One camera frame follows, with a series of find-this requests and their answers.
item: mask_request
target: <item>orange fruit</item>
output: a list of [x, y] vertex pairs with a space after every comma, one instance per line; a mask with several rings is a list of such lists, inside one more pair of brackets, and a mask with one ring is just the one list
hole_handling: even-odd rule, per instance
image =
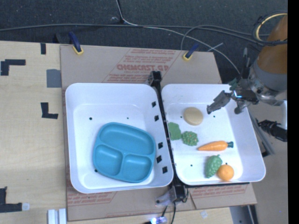
[[232, 166], [223, 164], [218, 169], [217, 174], [222, 180], [228, 181], [233, 178], [233, 176], [235, 175], [235, 171]]

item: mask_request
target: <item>orange carrot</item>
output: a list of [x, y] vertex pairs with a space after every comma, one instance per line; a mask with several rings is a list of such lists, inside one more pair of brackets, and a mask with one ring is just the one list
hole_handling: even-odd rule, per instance
[[226, 141], [215, 141], [197, 148], [199, 151], [222, 151], [225, 150], [227, 147], [234, 147], [233, 142], [227, 143]]

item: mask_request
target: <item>blue divided plate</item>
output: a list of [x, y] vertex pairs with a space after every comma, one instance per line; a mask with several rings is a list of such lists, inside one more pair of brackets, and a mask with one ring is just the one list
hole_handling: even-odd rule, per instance
[[93, 148], [96, 170], [104, 176], [126, 182], [147, 179], [155, 156], [155, 140], [148, 132], [114, 122], [100, 129]]

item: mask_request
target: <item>blue and yellow clip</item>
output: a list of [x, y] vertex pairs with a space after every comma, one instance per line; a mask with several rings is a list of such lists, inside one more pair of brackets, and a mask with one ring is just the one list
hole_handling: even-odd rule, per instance
[[199, 47], [199, 43], [195, 43], [192, 48], [183, 55], [183, 60], [188, 62], [193, 56], [193, 52]]
[[80, 46], [79, 40], [73, 32], [69, 32], [69, 37], [73, 43], [73, 49], [78, 56], [84, 53], [83, 49]]

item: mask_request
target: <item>table surface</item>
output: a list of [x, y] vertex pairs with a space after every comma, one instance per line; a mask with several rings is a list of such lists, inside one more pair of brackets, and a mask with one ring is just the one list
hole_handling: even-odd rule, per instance
[[[0, 77], [0, 188], [7, 187], [7, 203], [29, 203], [30, 210], [0, 213], [2, 223], [47, 223], [49, 209], [66, 208], [64, 129], [61, 88], [47, 88], [46, 70], [60, 70], [59, 44], [0, 42], [0, 61], [26, 59], [11, 65]], [[41, 102], [58, 119], [42, 119]], [[171, 219], [171, 212], [166, 216]], [[117, 217], [76, 223], [142, 223], [153, 215]], [[232, 224], [229, 207], [179, 211], [174, 223]]]

